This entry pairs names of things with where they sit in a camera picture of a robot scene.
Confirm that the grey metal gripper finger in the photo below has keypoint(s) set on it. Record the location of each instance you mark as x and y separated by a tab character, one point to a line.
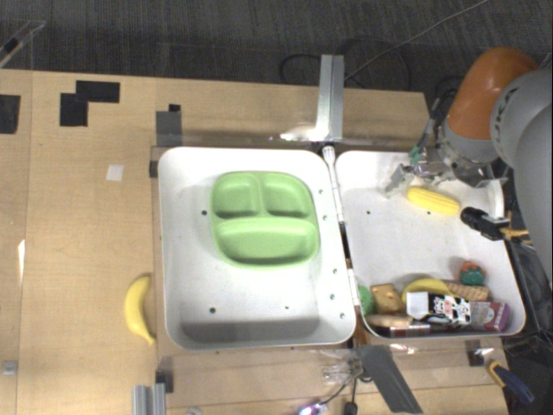
397	179
427	180

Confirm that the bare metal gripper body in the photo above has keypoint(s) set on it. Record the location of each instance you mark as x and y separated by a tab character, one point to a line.
449	169

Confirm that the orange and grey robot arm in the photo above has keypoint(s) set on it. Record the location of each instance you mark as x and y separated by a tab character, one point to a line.
484	97

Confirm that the yellow corn cob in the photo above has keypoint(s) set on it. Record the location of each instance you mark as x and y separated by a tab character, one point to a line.
434	200

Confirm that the white plastic tray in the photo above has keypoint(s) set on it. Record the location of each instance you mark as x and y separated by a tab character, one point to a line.
402	240
242	301

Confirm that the thin black and white rod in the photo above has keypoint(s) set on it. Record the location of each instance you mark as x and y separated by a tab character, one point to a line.
337	197

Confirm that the red and green strawberry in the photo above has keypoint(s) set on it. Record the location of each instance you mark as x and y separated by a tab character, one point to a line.
472	273

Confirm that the yellow banana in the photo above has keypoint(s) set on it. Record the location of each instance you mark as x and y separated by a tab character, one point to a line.
425	285
137	305

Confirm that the tan waffle biscuit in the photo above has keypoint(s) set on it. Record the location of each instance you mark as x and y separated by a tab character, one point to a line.
473	291

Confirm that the brown toast with cheese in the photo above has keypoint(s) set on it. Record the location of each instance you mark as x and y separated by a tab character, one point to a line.
385	298

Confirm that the green broccoli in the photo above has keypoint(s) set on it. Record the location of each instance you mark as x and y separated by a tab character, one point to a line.
366	301

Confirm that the white cow print carton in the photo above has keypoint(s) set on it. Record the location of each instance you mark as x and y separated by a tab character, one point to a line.
445	307

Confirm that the tan bread roll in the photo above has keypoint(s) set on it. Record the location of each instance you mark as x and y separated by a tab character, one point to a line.
389	319

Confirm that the green divided plate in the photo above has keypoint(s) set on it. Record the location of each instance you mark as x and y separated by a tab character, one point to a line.
263	236

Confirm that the purple carton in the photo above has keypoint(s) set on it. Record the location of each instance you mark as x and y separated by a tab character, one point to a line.
490	316

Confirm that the dark red packet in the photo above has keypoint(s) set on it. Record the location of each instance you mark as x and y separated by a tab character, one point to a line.
404	330

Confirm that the black cylinder on white bracket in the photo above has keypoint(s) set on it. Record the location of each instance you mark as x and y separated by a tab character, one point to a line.
479	219

